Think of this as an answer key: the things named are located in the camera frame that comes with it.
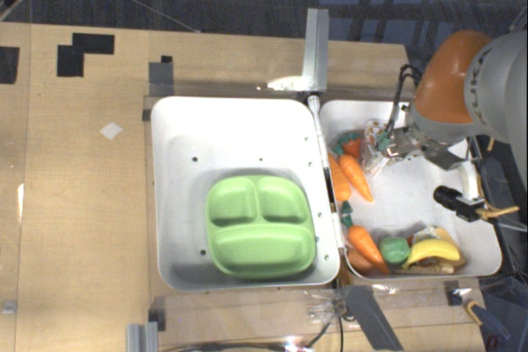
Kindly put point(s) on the brown sausage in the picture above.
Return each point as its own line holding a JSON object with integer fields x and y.
{"x": 359, "y": 261}

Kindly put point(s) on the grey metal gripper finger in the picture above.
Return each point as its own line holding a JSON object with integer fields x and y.
{"x": 371, "y": 156}
{"x": 381, "y": 165}

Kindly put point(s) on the white packet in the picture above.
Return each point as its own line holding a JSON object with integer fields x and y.
{"x": 427, "y": 235}

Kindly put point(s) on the green round toy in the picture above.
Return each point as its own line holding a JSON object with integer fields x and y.
{"x": 394, "y": 250}

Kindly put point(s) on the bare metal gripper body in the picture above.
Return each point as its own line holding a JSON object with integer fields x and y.
{"x": 406, "y": 141}

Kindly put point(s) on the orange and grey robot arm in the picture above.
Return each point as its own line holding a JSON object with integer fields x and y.
{"x": 449, "y": 86}

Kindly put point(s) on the clear plastic packet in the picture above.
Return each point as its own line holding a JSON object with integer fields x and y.
{"x": 373, "y": 134}

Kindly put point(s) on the orange carrot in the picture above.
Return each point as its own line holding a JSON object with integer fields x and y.
{"x": 365, "y": 245}
{"x": 355, "y": 175}
{"x": 339, "y": 181}

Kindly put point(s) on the white plastic tray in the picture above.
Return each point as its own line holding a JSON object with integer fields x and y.
{"x": 231, "y": 136}
{"x": 404, "y": 202}

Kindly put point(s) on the black cylinder on white bracket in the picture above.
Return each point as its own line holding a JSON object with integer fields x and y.
{"x": 451, "y": 198}

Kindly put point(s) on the orange toy with green leaves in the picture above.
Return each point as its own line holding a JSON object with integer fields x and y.
{"x": 352, "y": 146}

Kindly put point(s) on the yellow banana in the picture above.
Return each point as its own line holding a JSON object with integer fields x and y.
{"x": 433, "y": 250}

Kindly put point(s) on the green divided plate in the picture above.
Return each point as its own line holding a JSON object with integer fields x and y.
{"x": 260, "y": 235}

